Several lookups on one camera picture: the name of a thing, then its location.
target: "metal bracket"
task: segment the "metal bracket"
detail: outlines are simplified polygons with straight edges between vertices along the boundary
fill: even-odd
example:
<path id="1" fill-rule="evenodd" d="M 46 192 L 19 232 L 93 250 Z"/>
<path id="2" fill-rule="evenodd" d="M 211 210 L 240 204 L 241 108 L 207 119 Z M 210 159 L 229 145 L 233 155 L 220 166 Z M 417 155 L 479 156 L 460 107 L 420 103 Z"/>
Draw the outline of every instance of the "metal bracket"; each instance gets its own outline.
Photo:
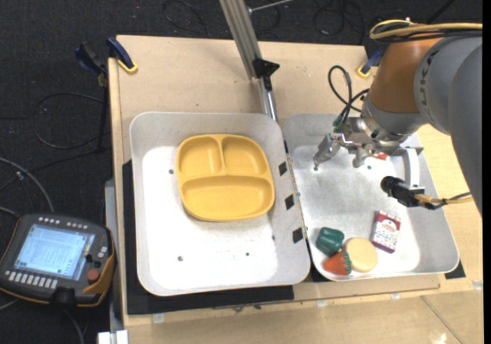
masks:
<path id="1" fill-rule="evenodd" d="M 273 86 L 271 84 L 271 75 L 279 68 L 279 64 L 271 61 L 264 60 L 262 58 L 255 58 L 252 61 L 254 71 L 259 78 L 263 78 L 265 89 L 271 91 Z"/>
<path id="2" fill-rule="evenodd" d="M 258 79 L 259 97 L 264 112 L 274 121 L 278 121 L 271 80 L 269 79 L 273 67 L 269 65 L 268 61 L 262 60 L 246 2 L 244 0 L 220 0 L 220 5 L 229 24 L 233 39 L 236 42 L 247 75 L 251 80 Z M 259 65 L 260 71 L 264 71 L 265 75 L 258 74 L 254 63 Z"/>

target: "metal tray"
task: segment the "metal tray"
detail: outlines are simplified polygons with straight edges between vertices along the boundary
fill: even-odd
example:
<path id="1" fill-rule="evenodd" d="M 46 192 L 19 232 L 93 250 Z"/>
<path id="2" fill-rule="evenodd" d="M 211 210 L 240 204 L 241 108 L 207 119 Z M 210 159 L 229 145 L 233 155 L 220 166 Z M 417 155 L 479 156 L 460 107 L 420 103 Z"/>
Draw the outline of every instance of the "metal tray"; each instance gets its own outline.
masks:
<path id="1" fill-rule="evenodd" d="M 238 134 L 256 141 L 272 170 L 275 203 L 260 217 L 198 220 L 183 209 L 176 153 L 187 138 Z M 310 270 L 302 215 L 279 125 L 264 114 L 146 112 L 130 126 L 137 272 L 157 296 L 292 285 Z"/>
<path id="2" fill-rule="evenodd" d="M 342 281 L 445 273 L 455 269 L 459 254 L 443 209 L 406 208 L 381 189 L 385 176 L 404 179 L 404 163 L 400 157 L 388 160 L 371 157 L 356 169 L 351 164 L 354 155 L 340 149 L 333 159 L 314 170 L 312 158 L 322 138 L 332 132 L 331 125 L 336 117 L 336 114 L 300 114 L 285 123 L 285 140 L 317 271 L 330 280 Z M 404 146 L 419 147 L 417 135 Z M 419 155 L 419 162 L 420 184 L 426 187 L 426 194 L 437 195 L 423 153 Z M 322 263 L 326 255 L 315 246 L 318 231 L 332 227 L 343 231 L 345 239 L 355 236 L 369 239 L 376 210 L 401 218 L 396 251 L 377 250 L 378 264 L 368 273 L 340 276 L 325 271 Z"/>

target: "metal rod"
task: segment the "metal rod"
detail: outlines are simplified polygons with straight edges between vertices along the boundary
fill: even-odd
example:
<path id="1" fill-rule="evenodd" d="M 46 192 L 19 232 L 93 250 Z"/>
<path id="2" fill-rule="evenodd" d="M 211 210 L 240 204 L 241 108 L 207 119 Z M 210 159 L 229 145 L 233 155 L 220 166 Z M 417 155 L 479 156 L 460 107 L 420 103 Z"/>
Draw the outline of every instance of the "metal rod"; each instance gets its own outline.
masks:
<path id="1" fill-rule="evenodd" d="M 274 2 L 274 3 L 271 3 L 271 4 L 261 5 L 260 7 L 249 8 L 249 14 L 252 14 L 254 11 L 259 11 L 260 9 L 273 7 L 275 5 L 280 5 L 280 4 L 283 4 L 283 3 L 286 3 L 286 2 L 290 2 L 290 1 L 291 0 L 281 0 L 280 2 Z"/>
<path id="2" fill-rule="evenodd" d="M 242 63 L 249 79 L 256 79 L 259 88 L 259 97 L 264 112 L 273 120 L 277 121 L 275 99 L 272 91 L 265 87 L 264 79 L 260 78 L 254 69 L 252 62 L 257 58 L 262 58 L 257 37 L 249 14 L 249 9 L 244 0 L 219 0 L 225 14 L 227 23 L 237 49 L 239 50 Z"/>

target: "red button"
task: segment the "red button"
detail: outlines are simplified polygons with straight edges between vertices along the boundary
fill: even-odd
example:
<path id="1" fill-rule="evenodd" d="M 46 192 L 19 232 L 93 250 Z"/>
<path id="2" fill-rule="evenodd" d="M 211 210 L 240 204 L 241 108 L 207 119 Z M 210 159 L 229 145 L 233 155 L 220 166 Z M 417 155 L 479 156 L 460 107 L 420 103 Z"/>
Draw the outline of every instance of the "red button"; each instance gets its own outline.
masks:
<path id="1" fill-rule="evenodd" d="M 100 276 L 101 275 L 99 274 L 97 269 L 90 269 L 87 272 L 87 280 L 89 280 L 90 284 L 94 284 L 96 281 L 98 281 Z"/>

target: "small box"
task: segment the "small box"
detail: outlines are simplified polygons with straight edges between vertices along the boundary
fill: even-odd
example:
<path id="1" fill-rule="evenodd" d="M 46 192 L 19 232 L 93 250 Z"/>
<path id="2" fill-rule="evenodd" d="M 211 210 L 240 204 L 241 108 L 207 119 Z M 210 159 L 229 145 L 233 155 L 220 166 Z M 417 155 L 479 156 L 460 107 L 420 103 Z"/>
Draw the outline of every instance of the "small box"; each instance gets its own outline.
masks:
<path id="1" fill-rule="evenodd" d="M 393 253 L 396 250 L 399 231 L 400 218 L 378 210 L 375 214 L 371 242 L 379 249 Z"/>

